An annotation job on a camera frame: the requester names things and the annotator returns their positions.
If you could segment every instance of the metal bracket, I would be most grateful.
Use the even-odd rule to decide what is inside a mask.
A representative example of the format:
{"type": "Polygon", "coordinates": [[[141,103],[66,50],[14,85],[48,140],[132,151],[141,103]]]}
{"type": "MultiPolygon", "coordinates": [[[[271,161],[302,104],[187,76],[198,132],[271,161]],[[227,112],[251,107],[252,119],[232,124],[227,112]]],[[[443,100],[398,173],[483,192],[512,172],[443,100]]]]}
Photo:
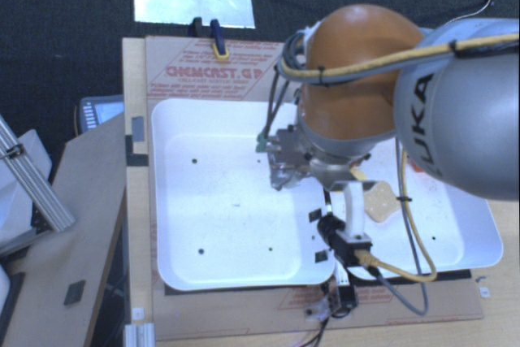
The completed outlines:
{"type": "Polygon", "coordinates": [[[346,207],[346,228],[344,233],[348,241],[360,241],[365,229],[364,184],[360,181],[336,181],[333,190],[343,191],[346,207]]]}
{"type": "Polygon", "coordinates": [[[125,347],[155,347],[155,324],[127,324],[124,326],[125,347]]]}
{"type": "Polygon", "coordinates": [[[24,187],[45,221],[55,232],[62,232],[76,219],[63,206],[49,182],[38,171],[33,161],[18,142],[9,125],[0,116],[0,157],[13,176],[24,187]]]}

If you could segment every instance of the black wire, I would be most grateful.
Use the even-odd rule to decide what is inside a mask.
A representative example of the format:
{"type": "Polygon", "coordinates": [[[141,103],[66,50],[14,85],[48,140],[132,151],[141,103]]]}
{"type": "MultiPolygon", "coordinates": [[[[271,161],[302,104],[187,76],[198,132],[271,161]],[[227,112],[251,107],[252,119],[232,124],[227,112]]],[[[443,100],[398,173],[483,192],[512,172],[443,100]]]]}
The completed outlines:
{"type": "Polygon", "coordinates": [[[117,321],[117,324],[114,326],[112,331],[110,332],[109,336],[105,339],[105,342],[103,343],[102,347],[108,347],[110,345],[110,342],[113,341],[121,329],[121,326],[124,324],[124,312],[120,315],[120,318],[117,321]]]}
{"type": "Polygon", "coordinates": [[[351,311],[352,310],[350,310],[349,308],[341,307],[338,311],[336,311],[334,314],[332,314],[331,317],[334,319],[343,319],[346,316],[350,315],[351,311]]]}
{"type": "Polygon", "coordinates": [[[126,271],[123,274],[123,276],[121,276],[121,278],[112,286],[110,292],[105,297],[103,297],[101,309],[104,307],[105,302],[109,298],[111,298],[112,295],[114,295],[115,291],[119,288],[119,286],[121,286],[121,284],[126,281],[127,277],[128,277],[128,271],[126,271]]]}
{"type": "Polygon", "coordinates": [[[273,81],[271,84],[271,91],[269,92],[269,103],[267,106],[267,121],[266,125],[264,126],[262,130],[262,135],[264,139],[267,139],[269,137],[269,131],[271,130],[271,125],[275,121],[275,117],[278,114],[278,110],[280,109],[282,102],[284,101],[285,93],[287,92],[287,88],[289,86],[288,80],[285,81],[284,85],[282,86],[282,89],[279,92],[278,98],[276,99],[276,104],[273,108],[273,104],[275,101],[275,91],[276,91],[276,85],[278,84],[278,79],[280,78],[280,73],[276,72],[275,76],[273,77],[273,81]]]}
{"type": "Polygon", "coordinates": [[[318,334],[316,334],[314,337],[312,337],[309,341],[307,341],[305,344],[300,345],[299,347],[309,347],[312,345],[313,347],[318,347],[319,343],[322,340],[323,333],[325,332],[325,328],[327,327],[329,318],[326,318],[322,321],[322,326],[318,331],[318,334]]]}
{"type": "Polygon", "coordinates": [[[278,84],[278,79],[280,78],[280,73],[275,72],[275,76],[273,77],[273,81],[271,83],[271,91],[269,92],[269,103],[267,104],[267,120],[266,125],[262,130],[262,135],[264,139],[267,139],[269,136],[269,131],[271,130],[271,125],[273,123],[273,103],[275,101],[275,92],[276,85],[278,84]]]}

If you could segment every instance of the black tape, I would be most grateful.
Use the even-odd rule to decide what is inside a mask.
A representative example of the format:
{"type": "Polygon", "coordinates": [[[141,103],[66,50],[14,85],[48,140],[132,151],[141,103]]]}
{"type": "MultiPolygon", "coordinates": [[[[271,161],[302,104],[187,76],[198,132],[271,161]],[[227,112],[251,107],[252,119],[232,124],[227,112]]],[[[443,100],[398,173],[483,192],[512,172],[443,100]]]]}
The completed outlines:
{"type": "Polygon", "coordinates": [[[67,295],[65,296],[65,301],[63,302],[65,306],[69,306],[81,301],[85,283],[85,280],[79,280],[74,284],[68,285],[67,295]]]}
{"type": "Polygon", "coordinates": [[[322,218],[322,209],[321,208],[318,208],[309,213],[309,223],[312,223],[313,221],[319,220],[321,218],[322,218]]]}
{"type": "Polygon", "coordinates": [[[133,139],[132,135],[126,135],[124,137],[126,154],[127,154],[127,167],[148,167],[148,155],[147,154],[134,154],[133,153],[133,139]]]}
{"type": "Polygon", "coordinates": [[[328,260],[328,254],[326,250],[322,250],[321,252],[316,252],[314,254],[314,263],[325,262],[328,260]]]}

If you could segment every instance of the black clip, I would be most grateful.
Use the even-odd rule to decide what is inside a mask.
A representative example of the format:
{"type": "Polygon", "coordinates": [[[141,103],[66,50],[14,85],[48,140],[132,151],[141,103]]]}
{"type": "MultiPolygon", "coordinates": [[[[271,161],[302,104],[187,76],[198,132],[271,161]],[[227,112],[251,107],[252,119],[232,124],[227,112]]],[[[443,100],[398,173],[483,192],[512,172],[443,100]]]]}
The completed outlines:
{"type": "Polygon", "coordinates": [[[398,200],[400,202],[412,202],[412,199],[410,197],[402,196],[402,195],[400,195],[399,197],[396,197],[396,200],[398,200]]]}
{"type": "Polygon", "coordinates": [[[322,85],[323,87],[328,87],[329,84],[327,83],[323,83],[323,72],[325,71],[325,67],[323,65],[320,65],[318,67],[318,71],[319,71],[319,85],[322,85]]]}
{"type": "Polygon", "coordinates": [[[456,39],[449,42],[448,45],[449,45],[449,49],[453,52],[453,55],[455,55],[455,57],[464,58],[464,54],[462,53],[462,51],[457,49],[457,40],[456,39]]]}
{"type": "Polygon", "coordinates": [[[188,26],[188,36],[199,38],[202,36],[202,18],[194,18],[192,23],[188,26]]]}

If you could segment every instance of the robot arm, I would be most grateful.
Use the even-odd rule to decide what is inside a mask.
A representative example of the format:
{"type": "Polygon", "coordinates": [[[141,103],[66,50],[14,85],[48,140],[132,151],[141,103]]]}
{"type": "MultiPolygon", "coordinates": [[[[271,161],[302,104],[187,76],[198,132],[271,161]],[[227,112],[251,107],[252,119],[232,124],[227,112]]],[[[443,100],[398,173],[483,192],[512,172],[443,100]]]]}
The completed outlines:
{"type": "Polygon", "coordinates": [[[359,204],[349,184],[351,168],[380,141],[397,137],[445,183],[518,200],[518,20],[461,20],[423,37],[393,11],[345,7],[292,37],[278,71],[302,87],[297,122],[267,146],[271,184],[314,176],[344,191],[349,224],[326,215],[318,230],[345,267],[373,261],[370,238],[353,223],[359,204]]]}

